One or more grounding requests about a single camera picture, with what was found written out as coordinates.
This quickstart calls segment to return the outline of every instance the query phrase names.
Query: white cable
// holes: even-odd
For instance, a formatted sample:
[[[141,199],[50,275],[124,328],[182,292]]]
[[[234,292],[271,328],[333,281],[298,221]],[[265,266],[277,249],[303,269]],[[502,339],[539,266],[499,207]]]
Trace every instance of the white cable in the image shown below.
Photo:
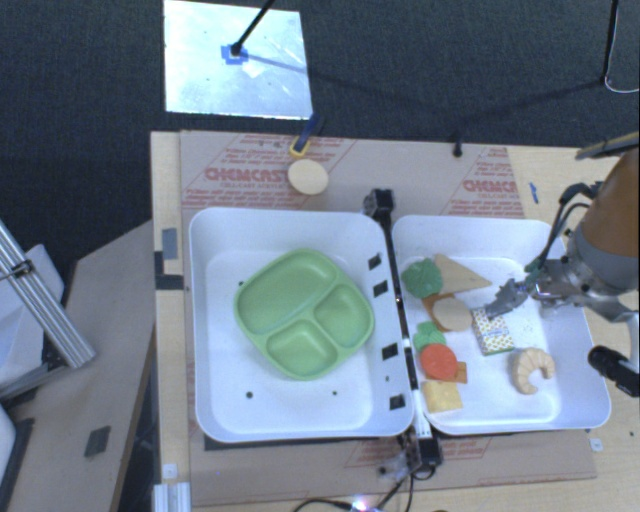
[[[633,94],[638,92],[640,89],[616,89],[609,83],[609,67],[611,66],[611,56],[613,55],[613,48],[616,44],[616,33],[618,32],[618,10],[616,9],[616,17],[613,21],[613,36],[611,37],[611,48],[609,49],[609,54],[607,55],[607,73],[604,75],[604,86],[609,89],[611,92],[615,92],[617,94]]]

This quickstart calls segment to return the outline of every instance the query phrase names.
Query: toy food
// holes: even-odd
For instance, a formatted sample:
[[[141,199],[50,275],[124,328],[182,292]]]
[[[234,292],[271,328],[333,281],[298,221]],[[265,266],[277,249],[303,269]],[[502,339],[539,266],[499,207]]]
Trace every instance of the toy food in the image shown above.
[[[413,346],[416,352],[420,352],[424,347],[432,343],[446,345],[447,341],[433,322],[422,322],[418,324],[418,332],[413,335]]]
[[[485,356],[509,352],[514,349],[513,338],[509,334],[509,328],[504,318],[495,317],[493,320],[487,318],[484,308],[471,311],[473,317],[473,332],[478,339],[480,350]]]
[[[449,331],[451,331],[451,329],[447,329],[444,325],[442,325],[438,321],[438,319],[436,318],[436,316],[433,313],[433,306],[439,300],[442,300],[442,299],[453,299],[453,298],[454,298],[453,293],[447,293],[446,295],[441,295],[441,294],[429,295],[429,297],[424,297],[422,299],[422,305],[427,310],[427,313],[429,313],[429,316],[433,320],[433,323],[436,324],[436,327],[438,328],[438,330],[440,332],[449,332]]]
[[[458,369],[453,379],[445,379],[447,382],[458,382],[459,384],[466,384],[467,379],[467,363],[458,361]]]
[[[324,192],[329,185],[329,174],[325,168],[318,162],[306,158],[293,162],[287,177],[293,188],[310,196]]]
[[[438,293],[442,288],[440,270],[429,258],[409,265],[400,278],[409,293],[419,299]]]
[[[420,352],[420,365],[430,379],[453,380],[458,371],[458,359],[446,345],[434,343]]]
[[[532,395],[538,388],[529,382],[529,376],[540,368],[542,376],[550,379],[556,372],[556,364],[553,358],[539,348],[526,348],[513,360],[512,377],[513,384],[520,393]]]
[[[462,399],[455,382],[428,380],[422,384],[422,393],[430,413],[462,409]]]
[[[466,331],[471,327],[469,308],[453,297],[436,301],[432,312],[434,319],[448,331]]]
[[[491,285],[491,281],[487,281],[473,270],[468,269],[443,254],[436,254],[434,263],[442,275],[442,289],[440,293],[443,295],[484,288],[485,286]]]

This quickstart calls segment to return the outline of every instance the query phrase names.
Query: cardboard sheet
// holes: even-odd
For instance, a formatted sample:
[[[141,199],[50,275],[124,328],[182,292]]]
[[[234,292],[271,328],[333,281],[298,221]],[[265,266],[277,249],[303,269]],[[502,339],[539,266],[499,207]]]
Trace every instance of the cardboard sheet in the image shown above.
[[[313,138],[307,157],[321,162],[329,187],[318,196],[286,180],[287,135],[184,132],[180,138],[185,282],[188,225],[210,206],[359,211],[373,188],[391,188],[393,218],[407,214],[522,218],[506,148]],[[194,506],[384,493],[378,468],[399,453],[395,439],[224,445],[206,439],[194,415],[193,335],[186,293],[191,490]],[[450,438],[444,464],[417,489],[444,489],[595,478],[583,431]]]

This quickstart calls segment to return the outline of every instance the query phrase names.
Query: small box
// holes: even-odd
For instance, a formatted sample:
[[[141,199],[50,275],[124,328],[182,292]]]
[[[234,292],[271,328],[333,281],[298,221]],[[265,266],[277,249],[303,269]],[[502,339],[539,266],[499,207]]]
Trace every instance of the small box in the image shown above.
[[[484,308],[471,311],[473,317],[473,332],[480,344],[480,350],[485,356],[509,352],[515,348],[513,338],[504,318],[497,316],[489,320]]]

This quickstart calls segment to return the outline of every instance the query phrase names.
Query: metal plate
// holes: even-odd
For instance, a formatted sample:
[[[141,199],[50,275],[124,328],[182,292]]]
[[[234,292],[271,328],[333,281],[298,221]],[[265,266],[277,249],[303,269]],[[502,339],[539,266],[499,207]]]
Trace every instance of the metal plate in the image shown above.
[[[270,10],[228,57],[259,9],[164,2],[169,112],[308,119],[313,112],[298,12]]]

